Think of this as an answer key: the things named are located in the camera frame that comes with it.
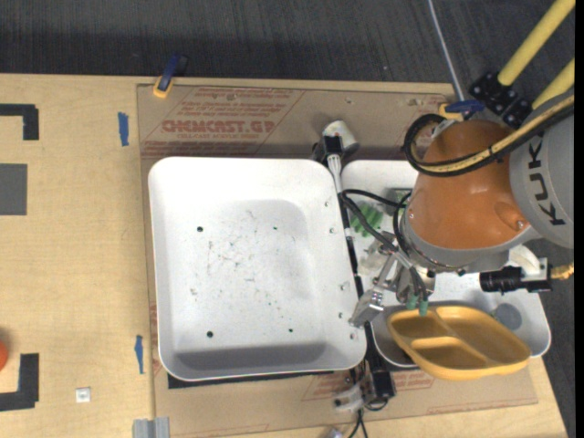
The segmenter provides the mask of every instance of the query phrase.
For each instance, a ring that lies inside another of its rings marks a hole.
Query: blue clip
[[[171,92],[172,87],[172,77],[178,74],[183,74],[186,70],[186,64],[188,58],[182,56],[181,54],[172,55],[171,59],[166,64],[162,75],[158,77],[156,83],[154,83],[154,95],[159,98],[166,98],[168,93]]]
[[[485,104],[480,100],[469,99],[469,100],[460,100],[455,102],[454,104],[450,104],[446,106],[444,109],[445,112],[448,113],[462,113],[465,116],[469,114],[474,114],[476,112],[482,112],[485,110]]]

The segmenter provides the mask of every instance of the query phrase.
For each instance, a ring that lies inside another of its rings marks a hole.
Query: white tray
[[[390,189],[412,188],[415,184],[417,172],[405,161],[355,161],[351,162],[342,172],[343,188],[357,188],[372,193],[384,195]],[[375,203],[369,198],[354,197],[358,203]],[[385,215],[381,222],[381,229],[391,231],[393,228],[391,218]],[[355,251],[362,261],[365,251],[373,242],[373,237],[356,235]],[[364,270],[360,265],[360,273],[364,289],[372,287],[372,279],[379,274],[381,267],[375,270]],[[538,294],[530,294],[524,289],[509,292],[504,295],[499,293],[485,293],[480,287],[478,275],[466,275],[459,277],[456,274],[439,274],[436,277],[435,291],[430,297],[431,305],[462,304],[479,308],[487,313],[493,312],[501,304],[509,304],[515,307],[522,318],[521,326],[514,330],[530,348],[533,357],[546,353],[551,343],[548,319],[541,305]],[[388,306],[383,313],[377,316],[371,323],[375,344],[379,353],[391,364],[398,367],[412,368],[416,365],[403,352],[403,350],[391,338],[387,330],[387,317],[395,310],[404,309],[403,305],[391,296],[384,298]]]
[[[364,357],[329,171],[169,158],[149,175],[162,364],[184,381],[345,370]]]

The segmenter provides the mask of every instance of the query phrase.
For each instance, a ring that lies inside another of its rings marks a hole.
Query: green object
[[[367,224],[369,224],[374,229],[381,224],[383,220],[383,212],[377,209],[375,206],[370,204],[362,204],[359,206],[362,214],[365,216],[365,220]],[[359,222],[359,219],[356,215],[353,215],[350,219],[350,226],[353,228],[356,234],[361,234],[362,236],[366,237],[370,233],[363,227],[363,224]]]
[[[421,300],[420,301],[420,316],[425,317],[426,313],[428,313],[428,300]]]
[[[405,307],[409,310],[414,310],[418,304],[418,296],[415,294],[410,294],[408,301],[405,303]]]

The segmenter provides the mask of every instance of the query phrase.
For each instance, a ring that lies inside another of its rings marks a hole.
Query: black corner marking
[[[0,116],[22,117],[22,139],[38,141],[38,109],[35,104],[0,104]]]
[[[38,354],[21,354],[18,391],[0,393],[0,412],[34,409],[38,402]]]

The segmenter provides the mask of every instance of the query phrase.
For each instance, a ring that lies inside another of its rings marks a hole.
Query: yellow cable
[[[552,4],[517,52],[499,72],[497,79],[503,86],[513,84],[575,5],[576,0],[556,0]]]
[[[532,108],[535,110],[546,100],[550,100],[559,96],[563,92],[566,92],[572,86],[574,86],[574,79],[576,77],[576,59],[572,58],[571,61],[562,69],[556,78],[549,83],[549,86],[543,90],[543,92],[533,101]]]
[[[476,163],[478,163],[484,159],[487,159],[489,156],[497,154],[499,151],[506,148],[507,146],[509,146],[513,142],[515,142],[515,141],[519,140],[521,137],[527,135],[530,131],[532,131],[540,123],[543,123],[544,121],[546,121],[550,117],[553,117],[558,112],[562,111],[566,107],[569,107],[570,105],[573,105],[573,104],[574,104],[574,94],[561,100],[557,104],[554,104],[549,109],[544,110],[542,113],[537,115],[534,119],[530,120],[528,123],[523,125],[519,130],[516,130],[513,133],[511,133],[510,135],[504,137],[501,141],[496,142],[490,148],[488,148],[484,151],[480,151],[477,154],[475,154],[469,158],[462,159],[459,162],[453,162],[451,164],[445,164],[445,165],[421,165],[421,164],[418,164],[418,165],[420,166],[420,168],[424,169],[425,171],[438,172],[438,173],[440,173],[440,172],[455,172],[455,171],[460,171],[462,169],[466,169],[467,167],[470,167],[470,166],[475,165]],[[417,156],[415,151],[412,151],[412,153],[414,154],[414,157]]]
[[[574,262],[572,261],[569,265],[563,265],[552,268],[549,275],[552,279],[566,280],[573,274]]]

